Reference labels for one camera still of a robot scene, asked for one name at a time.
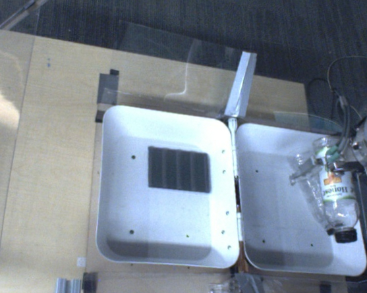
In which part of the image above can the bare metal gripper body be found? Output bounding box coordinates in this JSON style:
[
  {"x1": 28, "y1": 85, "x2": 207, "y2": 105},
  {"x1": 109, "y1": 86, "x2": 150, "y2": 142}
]
[{"x1": 327, "y1": 135, "x2": 367, "y2": 177}]

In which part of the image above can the clear plastic bottle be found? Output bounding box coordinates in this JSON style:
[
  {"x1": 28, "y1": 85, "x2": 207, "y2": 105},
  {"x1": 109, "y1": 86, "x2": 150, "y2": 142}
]
[{"x1": 279, "y1": 132, "x2": 367, "y2": 246}]

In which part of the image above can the white plastic tray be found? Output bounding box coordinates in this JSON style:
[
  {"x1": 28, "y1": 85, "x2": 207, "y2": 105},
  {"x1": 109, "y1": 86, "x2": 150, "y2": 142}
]
[
  {"x1": 85, "y1": 102, "x2": 257, "y2": 279},
  {"x1": 219, "y1": 120, "x2": 367, "y2": 284}
]

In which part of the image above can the thin black and white rod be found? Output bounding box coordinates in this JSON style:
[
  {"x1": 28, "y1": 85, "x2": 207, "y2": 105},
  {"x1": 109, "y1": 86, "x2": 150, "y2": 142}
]
[{"x1": 213, "y1": 117, "x2": 259, "y2": 250}]

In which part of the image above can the black ribbed rectangle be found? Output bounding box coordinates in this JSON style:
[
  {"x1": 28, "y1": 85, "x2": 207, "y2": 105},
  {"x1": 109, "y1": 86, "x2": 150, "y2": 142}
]
[{"x1": 143, "y1": 145, "x2": 216, "y2": 196}]

